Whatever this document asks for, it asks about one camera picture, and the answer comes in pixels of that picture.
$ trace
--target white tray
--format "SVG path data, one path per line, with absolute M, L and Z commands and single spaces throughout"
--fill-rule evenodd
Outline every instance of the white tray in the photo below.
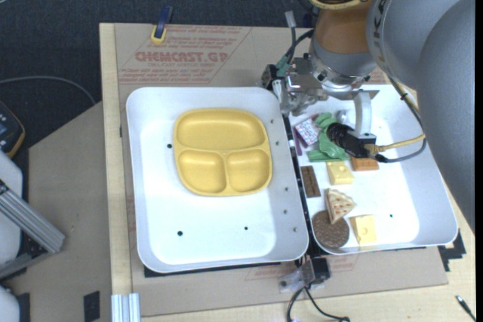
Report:
M 377 136 L 376 144 L 387 145 L 421 134 L 416 119 L 391 85 L 367 86 L 365 90 L 379 91 L 371 101 L 371 133 Z M 347 111 L 348 125 L 354 127 L 354 102 L 334 98 L 316 103 L 307 109 L 306 114 L 290 117 L 290 120 L 294 126 L 313 115 L 330 112 L 335 116 L 340 110 Z M 420 145 L 415 143 L 390 149 L 383 154 L 387 158 L 396 158 L 418 150 Z M 346 166 L 355 177 L 354 182 L 334 186 L 329 180 L 326 163 L 311 163 L 306 150 L 303 149 L 299 164 L 313 166 L 321 190 L 321 197 L 307 199 L 310 217 L 326 209 L 324 191 L 333 188 L 347 194 L 357 203 L 355 209 L 345 216 L 347 222 L 350 217 L 359 215 L 372 215 L 375 220 L 375 243 L 360 247 L 352 226 L 349 226 L 349 240 L 342 247 L 330 248 L 319 244 L 327 252 L 341 255 L 442 245 L 452 242 L 457 236 L 454 212 L 429 147 L 420 155 L 403 162 L 379 163 L 379 170 L 356 172 L 350 161 L 346 161 Z
M 260 192 L 228 197 L 191 193 L 176 169 L 174 123 L 202 108 L 244 109 L 265 125 L 272 179 Z M 142 87 L 126 105 L 143 264 L 170 273 L 296 260 L 309 236 L 275 96 L 260 87 Z

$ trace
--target white plastic part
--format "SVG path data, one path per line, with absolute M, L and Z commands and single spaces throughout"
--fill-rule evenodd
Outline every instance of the white plastic part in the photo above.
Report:
M 360 90 L 354 97 L 355 104 L 355 132 L 365 134 L 371 132 L 372 108 L 371 95 L 368 91 Z
M 295 16 L 293 11 L 286 11 L 285 19 L 287 20 L 287 26 L 289 26 L 290 28 L 297 27 L 297 23 L 295 22 Z
M 20 322 L 20 306 L 14 294 L 0 286 L 0 320 Z

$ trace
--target wooden table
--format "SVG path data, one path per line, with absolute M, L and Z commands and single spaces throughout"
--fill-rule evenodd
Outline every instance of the wooden table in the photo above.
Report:
M 114 24 L 100 24 L 100 49 L 112 293 L 126 295 L 133 292 L 133 282 L 128 243 L 122 140 L 119 136 L 121 118 Z M 460 225 L 466 254 L 462 259 L 451 260 L 448 285 L 319 299 L 320 307 L 329 314 L 347 315 L 352 321 L 470 320 L 469 315 L 460 307 L 455 296 L 462 296 L 473 313 L 476 313 L 475 235 L 469 229 L 453 198 L 450 199 Z M 283 321 L 285 320 L 286 309 L 287 303 L 280 302 L 268 305 L 144 317 L 143 320 L 149 322 L 188 320 L 210 322 L 227 320 Z M 309 300 L 297 301 L 292 309 L 292 316 L 298 317 L 302 321 L 325 320 L 325 317 L 317 312 Z

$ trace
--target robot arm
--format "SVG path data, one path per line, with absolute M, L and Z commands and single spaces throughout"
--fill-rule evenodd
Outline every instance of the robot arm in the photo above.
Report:
M 423 132 L 475 232 L 475 0 L 310 0 L 322 88 L 357 89 L 376 64 L 417 92 Z

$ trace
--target food item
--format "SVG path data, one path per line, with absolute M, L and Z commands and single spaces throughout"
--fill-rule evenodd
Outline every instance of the food item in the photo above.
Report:
M 342 219 L 331 224 L 329 213 L 326 210 L 317 212 L 312 218 L 312 229 L 317 242 L 322 247 L 339 248 L 349 240 L 349 225 Z
M 298 137 L 303 141 L 305 147 L 311 146 L 318 141 L 318 135 L 320 134 L 320 127 L 309 118 L 298 125 L 295 125 L 295 131 Z
M 354 176 L 344 161 L 328 161 L 327 172 L 333 186 L 337 184 L 352 184 Z
M 359 245 L 373 243 L 377 240 L 376 225 L 372 215 L 354 216 L 350 218 L 350 222 Z
M 307 167 L 300 167 L 302 172 L 303 187 L 308 198 L 320 196 L 320 189 L 318 188 L 317 177 L 315 176 L 314 167 L 309 165 Z
M 379 163 L 373 158 L 355 158 L 351 156 L 350 163 L 352 165 L 352 169 L 356 171 L 379 169 Z
M 355 202 L 351 197 L 337 191 L 336 189 L 326 189 L 325 205 L 329 212 L 331 224 L 344 217 L 355 207 Z

